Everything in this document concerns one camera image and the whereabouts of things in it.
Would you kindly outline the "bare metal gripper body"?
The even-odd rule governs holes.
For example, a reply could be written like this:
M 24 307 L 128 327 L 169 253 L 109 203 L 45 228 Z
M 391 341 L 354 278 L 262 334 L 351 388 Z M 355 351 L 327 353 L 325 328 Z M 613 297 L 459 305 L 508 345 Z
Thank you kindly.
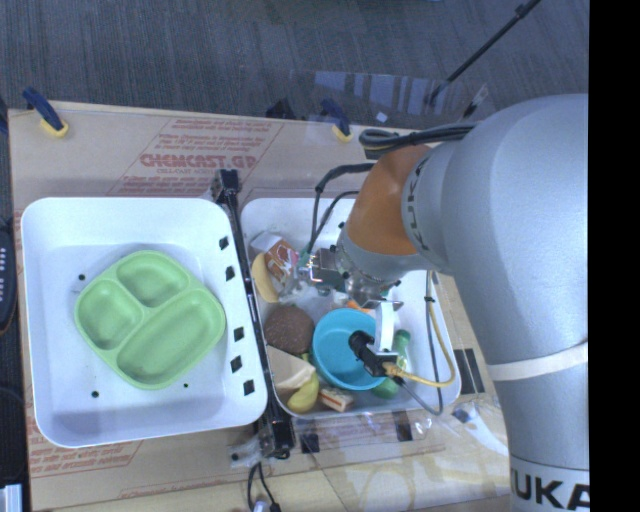
M 321 295 L 340 292 L 358 306 L 377 306 L 386 301 L 399 278 L 377 277 L 353 263 L 347 253 L 332 246 L 319 249 L 311 259 L 311 285 Z

